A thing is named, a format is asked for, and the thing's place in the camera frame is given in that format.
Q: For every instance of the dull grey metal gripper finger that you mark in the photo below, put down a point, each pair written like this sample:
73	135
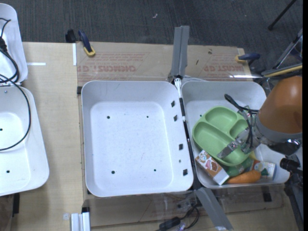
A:
229	149

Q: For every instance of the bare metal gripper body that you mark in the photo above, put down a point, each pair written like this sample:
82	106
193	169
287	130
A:
250	141

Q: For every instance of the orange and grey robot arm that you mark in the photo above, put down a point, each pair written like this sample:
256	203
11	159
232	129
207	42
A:
284	105

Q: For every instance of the green bottle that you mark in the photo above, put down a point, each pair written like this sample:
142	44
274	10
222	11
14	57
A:
237	168

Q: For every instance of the green divided plate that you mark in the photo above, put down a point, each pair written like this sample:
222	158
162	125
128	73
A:
211	131

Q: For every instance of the white and orange carton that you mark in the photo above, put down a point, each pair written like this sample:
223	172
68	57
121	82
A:
211	167

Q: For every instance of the orange carrot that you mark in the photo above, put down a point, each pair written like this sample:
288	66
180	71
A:
245	177

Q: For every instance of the white printed bottle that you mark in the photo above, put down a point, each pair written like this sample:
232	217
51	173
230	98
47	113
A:
267	168

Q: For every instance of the white plastic tray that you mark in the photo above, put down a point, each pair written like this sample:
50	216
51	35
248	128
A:
207	93
130	141
14	141
12	44

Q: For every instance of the brown cardboard board red print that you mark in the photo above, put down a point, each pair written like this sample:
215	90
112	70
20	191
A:
144	61

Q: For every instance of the black cylinder on white bracket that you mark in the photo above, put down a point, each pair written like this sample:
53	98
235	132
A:
287	163

